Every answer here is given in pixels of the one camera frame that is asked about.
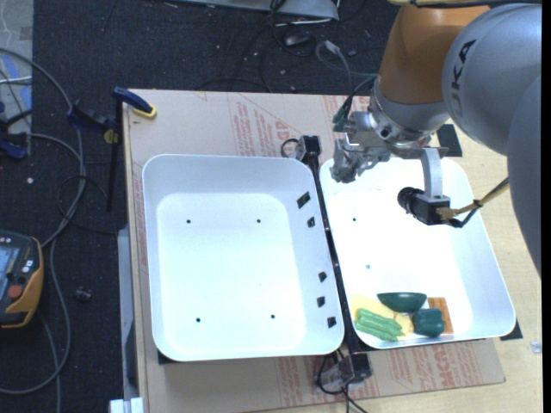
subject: blue clamp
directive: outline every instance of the blue clamp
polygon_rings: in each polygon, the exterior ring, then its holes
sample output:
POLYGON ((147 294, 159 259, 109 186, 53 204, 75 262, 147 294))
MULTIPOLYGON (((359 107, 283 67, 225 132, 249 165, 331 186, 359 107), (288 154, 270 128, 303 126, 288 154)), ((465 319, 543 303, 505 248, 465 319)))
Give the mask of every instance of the blue clamp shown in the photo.
POLYGON ((0 155, 6 154, 14 159, 27 156, 27 134, 0 133, 0 155))
POLYGON ((125 102, 129 106, 132 106, 134 108, 133 111, 136 114, 138 114, 139 116, 143 116, 144 118, 147 118, 149 120, 152 120, 157 113, 157 109, 155 109, 155 106, 148 103, 146 100, 137 96, 135 93, 131 92, 128 89, 115 87, 111 96, 119 102, 125 102))
POLYGON ((81 132, 93 132, 104 134, 108 130, 119 132, 114 118, 109 118, 96 113, 94 110, 82 108, 80 101, 76 100, 69 112, 67 112, 67 121, 69 124, 81 132))

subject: clamp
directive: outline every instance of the clamp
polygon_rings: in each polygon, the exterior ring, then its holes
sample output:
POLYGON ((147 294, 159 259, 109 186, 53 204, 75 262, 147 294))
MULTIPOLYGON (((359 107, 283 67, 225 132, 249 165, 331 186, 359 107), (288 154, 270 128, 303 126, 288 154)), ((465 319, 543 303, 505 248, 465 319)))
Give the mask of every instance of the clamp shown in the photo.
POLYGON ((100 133, 105 142, 112 145, 108 185, 108 211, 111 211, 113 203, 117 157, 119 145, 122 142, 123 104, 130 105, 136 114, 149 120, 152 120, 157 113, 157 109, 153 105, 128 89, 115 87, 111 96, 116 100, 115 116, 104 116, 93 110, 81 108, 79 101, 76 101, 67 113, 67 120, 73 128, 84 132, 100 133))
POLYGON ((27 134, 0 131, 0 156, 2 155, 14 159, 23 159, 27 156, 27 134))

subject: green toy vegetable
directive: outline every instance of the green toy vegetable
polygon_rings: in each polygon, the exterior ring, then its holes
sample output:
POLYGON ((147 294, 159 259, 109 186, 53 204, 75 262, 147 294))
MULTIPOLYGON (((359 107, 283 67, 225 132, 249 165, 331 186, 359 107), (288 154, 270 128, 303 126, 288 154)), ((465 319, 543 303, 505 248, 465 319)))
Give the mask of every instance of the green toy vegetable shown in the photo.
POLYGON ((377 298, 395 312, 416 312, 427 300, 425 293, 378 293, 377 298))
POLYGON ((398 336, 404 335, 402 326, 397 321, 366 309, 358 311, 358 319, 354 325, 361 332, 376 336, 383 341, 398 341, 398 336))
POLYGON ((436 307, 423 309, 413 315, 415 333, 436 338, 444 332, 446 323, 442 318, 442 311, 436 307))

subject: cardboard sheet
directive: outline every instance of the cardboard sheet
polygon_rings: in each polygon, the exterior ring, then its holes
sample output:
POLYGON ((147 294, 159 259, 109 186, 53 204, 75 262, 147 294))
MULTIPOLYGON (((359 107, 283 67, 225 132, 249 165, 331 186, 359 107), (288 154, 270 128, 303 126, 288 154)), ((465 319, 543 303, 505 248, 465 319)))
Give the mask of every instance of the cardboard sheet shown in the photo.
MULTIPOLYGON (((145 374, 150 413, 237 413, 342 400, 320 392, 320 357, 160 365, 152 340, 141 172, 163 153, 278 156, 286 139, 320 136, 321 159, 332 157, 331 118, 343 96, 140 91, 158 109, 154 120, 127 110, 138 251, 145 374)), ((366 108, 357 97, 353 109, 366 108)), ((505 381, 492 340, 382 350, 369 354, 374 376, 350 387, 355 399, 378 398, 505 381)))

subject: robotic arm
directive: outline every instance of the robotic arm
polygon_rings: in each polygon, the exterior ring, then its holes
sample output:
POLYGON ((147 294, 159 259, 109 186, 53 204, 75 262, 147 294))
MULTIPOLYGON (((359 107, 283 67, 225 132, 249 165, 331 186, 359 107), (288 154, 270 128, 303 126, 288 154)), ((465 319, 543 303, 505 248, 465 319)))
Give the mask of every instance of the robotic arm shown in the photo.
POLYGON ((335 126, 344 137, 333 178, 352 182, 392 155, 418 158, 425 189, 405 188, 400 205, 428 225, 452 223, 438 212, 449 206, 439 171, 446 149, 428 147, 451 117, 470 138, 507 156, 513 207, 541 275, 541 0, 390 1, 404 6, 368 111, 335 126))

